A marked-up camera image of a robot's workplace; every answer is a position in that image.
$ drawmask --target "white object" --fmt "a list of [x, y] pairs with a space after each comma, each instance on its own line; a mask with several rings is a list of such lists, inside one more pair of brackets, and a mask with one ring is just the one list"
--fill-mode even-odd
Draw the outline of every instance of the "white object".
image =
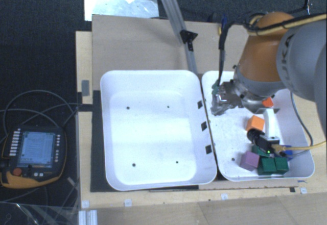
[[[210, 128], [215, 144], [218, 167], [222, 175], [230, 181], [250, 181], [258, 179], [280, 178], [308, 178], [314, 172], [314, 162], [310, 151], [295, 156], [289, 161], [289, 171], [284, 175], [259, 176], [257, 170], [249, 171], [239, 166], [241, 156], [250, 151], [252, 144], [246, 137], [246, 123], [252, 113], [245, 108], [227, 110], [221, 116], [213, 116], [210, 112], [212, 106], [212, 84], [218, 78], [217, 71], [206, 72], [202, 77], [202, 87]], [[233, 78], [233, 72], [223, 72], [221, 82], [229, 82]], [[290, 99], [288, 90], [280, 90], [274, 99], [274, 108], [279, 108], [275, 115], [277, 123], [276, 134], [280, 134], [283, 145], [308, 146], [302, 126], [300, 125]]]
[[300, 188], [300, 191], [301, 191], [301, 194], [307, 194], [307, 193], [308, 193], [306, 187], [301, 187], [301, 188]]
[[282, 135], [279, 131], [279, 124], [277, 122], [276, 114], [273, 108], [268, 108], [263, 113], [265, 119], [265, 134], [268, 139], [279, 139]]
[[101, 78], [105, 169], [116, 190], [211, 182], [217, 174], [199, 79], [186, 70]]
[[90, 207], [90, 201], [82, 201], [82, 209], [87, 209]]
[[98, 225], [98, 213], [96, 210], [79, 211], [79, 225]]
[[132, 207], [132, 200], [129, 199], [129, 198], [124, 200], [124, 206], [125, 207]]
[[228, 194], [227, 194], [227, 193], [222, 193], [222, 194], [221, 194], [221, 199], [222, 199], [223, 201], [227, 200], [227, 199], [228, 199]]

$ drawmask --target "green block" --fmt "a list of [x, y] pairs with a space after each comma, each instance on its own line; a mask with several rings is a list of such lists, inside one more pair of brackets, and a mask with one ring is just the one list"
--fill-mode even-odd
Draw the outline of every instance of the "green block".
[[273, 158], [260, 158], [258, 166], [259, 175], [272, 175], [276, 171], [275, 160]]
[[276, 169], [277, 169], [278, 174], [284, 174], [284, 173], [289, 171], [288, 163], [287, 163], [286, 158], [276, 157], [274, 159], [275, 159], [275, 165], [276, 165]]
[[255, 154], [258, 154], [260, 157], [266, 157], [266, 158], [269, 158], [270, 155], [263, 152], [262, 150], [260, 150], [259, 146], [256, 146], [256, 145], [253, 145], [252, 146], [252, 152], [255, 153]]

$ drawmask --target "metal bracket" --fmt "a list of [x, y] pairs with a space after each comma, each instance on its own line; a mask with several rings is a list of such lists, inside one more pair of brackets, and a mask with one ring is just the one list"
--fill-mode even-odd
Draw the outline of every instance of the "metal bracket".
[[181, 30], [179, 34], [180, 34], [180, 36], [182, 38], [183, 43], [188, 43], [188, 49], [189, 49], [189, 51], [192, 51], [193, 52], [194, 49], [193, 49], [192, 42], [198, 36], [198, 34], [197, 33], [190, 32], [190, 31], [187, 31], [187, 30], [184, 30], [184, 29]]

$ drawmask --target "red emergency stop button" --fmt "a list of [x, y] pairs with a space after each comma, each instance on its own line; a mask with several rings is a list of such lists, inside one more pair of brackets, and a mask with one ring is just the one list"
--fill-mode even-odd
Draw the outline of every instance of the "red emergency stop button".
[[15, 176], [20, 176], [22, 173], [22, 169], [21, 168], [14, 168], [14, 170], [12, 171], [12, 174]]

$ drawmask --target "purple block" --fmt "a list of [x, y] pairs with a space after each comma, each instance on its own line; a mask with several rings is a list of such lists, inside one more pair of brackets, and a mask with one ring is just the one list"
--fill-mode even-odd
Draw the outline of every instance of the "purple block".
[[247, 151], [242, 155], [240, 167], [249, 171], [253, 171], [258, 167], [259, 159], [260, 156], [258, 154]]

